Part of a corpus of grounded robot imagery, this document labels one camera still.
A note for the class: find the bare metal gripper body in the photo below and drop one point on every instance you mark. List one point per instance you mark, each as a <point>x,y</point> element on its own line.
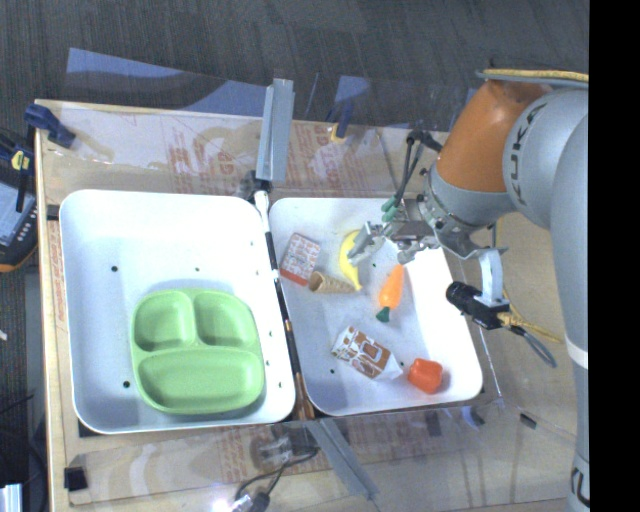
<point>425,234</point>

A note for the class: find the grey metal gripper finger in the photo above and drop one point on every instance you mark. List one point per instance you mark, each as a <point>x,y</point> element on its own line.
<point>361,245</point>
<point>410,252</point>

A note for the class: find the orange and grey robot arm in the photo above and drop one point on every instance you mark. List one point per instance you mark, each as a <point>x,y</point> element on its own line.
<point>545,165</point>

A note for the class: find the yellow banana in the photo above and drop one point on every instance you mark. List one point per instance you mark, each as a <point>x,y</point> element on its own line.
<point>347,265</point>

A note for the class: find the orange carrot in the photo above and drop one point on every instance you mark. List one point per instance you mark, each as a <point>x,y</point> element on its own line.
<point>391,290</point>

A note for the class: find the tan ice cream cone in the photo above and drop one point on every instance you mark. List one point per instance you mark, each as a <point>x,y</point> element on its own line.
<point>327,283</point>

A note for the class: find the orange and white packet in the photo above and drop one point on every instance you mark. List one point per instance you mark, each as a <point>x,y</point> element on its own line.
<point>300,257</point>

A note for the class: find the white plastic tray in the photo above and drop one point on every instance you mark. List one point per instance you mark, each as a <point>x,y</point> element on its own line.
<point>430,320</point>
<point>165,235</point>

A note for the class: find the brown and white carton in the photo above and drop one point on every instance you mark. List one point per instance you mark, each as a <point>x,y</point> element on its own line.
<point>367,352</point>

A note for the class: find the orange bell pepper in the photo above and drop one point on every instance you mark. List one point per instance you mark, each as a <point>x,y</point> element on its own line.
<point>425,375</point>

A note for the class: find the green divided plate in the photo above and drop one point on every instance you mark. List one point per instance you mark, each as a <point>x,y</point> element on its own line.
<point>197,352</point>

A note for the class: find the brown cardboard board red print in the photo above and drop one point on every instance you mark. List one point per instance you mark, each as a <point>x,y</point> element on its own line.
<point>150,150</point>

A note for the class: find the black cylinder on white bracket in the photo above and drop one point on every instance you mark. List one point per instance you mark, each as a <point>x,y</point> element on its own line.
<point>475,302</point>

